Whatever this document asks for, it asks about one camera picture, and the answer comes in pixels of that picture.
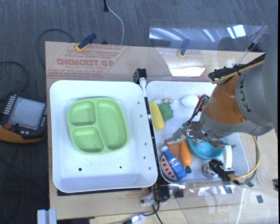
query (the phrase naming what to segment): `toy watermelon slice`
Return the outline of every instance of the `toy watermelon slice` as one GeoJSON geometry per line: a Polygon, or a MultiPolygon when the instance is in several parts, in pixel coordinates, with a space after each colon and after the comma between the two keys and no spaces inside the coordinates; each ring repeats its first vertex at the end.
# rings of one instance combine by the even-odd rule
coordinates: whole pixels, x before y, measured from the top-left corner
{"type": "Polygon", "coordinates": [[[172,182],[177,181],[177,178],[176,178],[170,164],[168,163],[168,160],[165,155],[161,156],[160,165],[161,165],[162,174],[165,178],[167,178],[169,181],[172,181],[172,182]]]}

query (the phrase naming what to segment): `plastic corn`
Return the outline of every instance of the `plastic corn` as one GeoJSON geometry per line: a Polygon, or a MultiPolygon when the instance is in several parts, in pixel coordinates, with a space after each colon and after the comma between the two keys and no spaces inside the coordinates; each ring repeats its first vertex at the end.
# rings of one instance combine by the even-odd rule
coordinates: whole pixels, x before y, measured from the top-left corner
{"type": "Polygon", "coordinates": [[[156,129],[161,130],[164,128],[164,119],[158,105],[151,101],[149,103],[150,113],[153,120],[153,125],[156,129]]]}

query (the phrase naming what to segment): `white cable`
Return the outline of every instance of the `white cable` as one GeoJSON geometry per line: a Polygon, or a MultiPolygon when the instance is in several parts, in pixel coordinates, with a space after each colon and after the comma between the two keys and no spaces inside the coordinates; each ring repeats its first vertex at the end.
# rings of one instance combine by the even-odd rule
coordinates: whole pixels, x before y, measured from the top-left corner
{"type": "Polygon", "coordinates": [[[121,18],[118,17],[117,14],[116,14],[115,12],[113,12],[110,8],[109,8],[109,10],[110,10],[110,12],[111,12],[114,16],[116,16],[116,17],[120,20],[120,22],[121,22],[121,24],[122,24],[122,39],[121,39],[121,43],[120,43],[120,45],[122,45],[123,38],[124,38],[124,35],[125,35],[125,26],[123,25],[123,21],[121,20],[121,18]]]}

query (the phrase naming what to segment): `white egg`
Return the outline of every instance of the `white egg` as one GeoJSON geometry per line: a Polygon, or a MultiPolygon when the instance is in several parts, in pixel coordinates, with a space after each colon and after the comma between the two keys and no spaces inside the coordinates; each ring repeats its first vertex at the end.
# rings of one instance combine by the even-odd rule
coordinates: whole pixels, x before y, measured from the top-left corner
{"type": "Polygon", "coordinates": [[[189,109],[195,108],[199,98],[196,95],[187,95],[182,98],[181,103],[189,109]]]}

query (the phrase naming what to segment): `blue bowl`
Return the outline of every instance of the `blue bowl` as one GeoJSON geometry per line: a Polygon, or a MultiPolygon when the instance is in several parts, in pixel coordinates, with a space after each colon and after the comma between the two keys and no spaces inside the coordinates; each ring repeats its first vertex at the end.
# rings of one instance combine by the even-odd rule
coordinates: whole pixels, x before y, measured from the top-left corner
{"type": "Polygon", "coordinates": [[[200,159],[215,159],[223,154],[222,149],[214,148],[212,145],[205,141],[197,146],[191,139],[187,139],[187,143],[191,154],[200,159]]]}

